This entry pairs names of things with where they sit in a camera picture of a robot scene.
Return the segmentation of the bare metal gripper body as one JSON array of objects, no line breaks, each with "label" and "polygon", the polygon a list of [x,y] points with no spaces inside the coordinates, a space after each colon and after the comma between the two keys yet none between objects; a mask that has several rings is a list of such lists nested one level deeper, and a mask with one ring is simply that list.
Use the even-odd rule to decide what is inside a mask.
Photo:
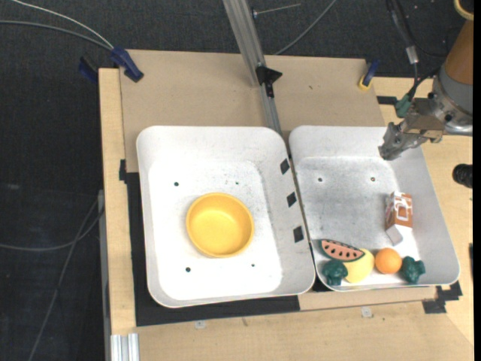
[{"label": "bare metal gripper body", "polygon": [[438,142],[444,135],[473,135],[473,86],[448,76],[433,79],[427,98],[416,99],[401,123],[405,134]]}]

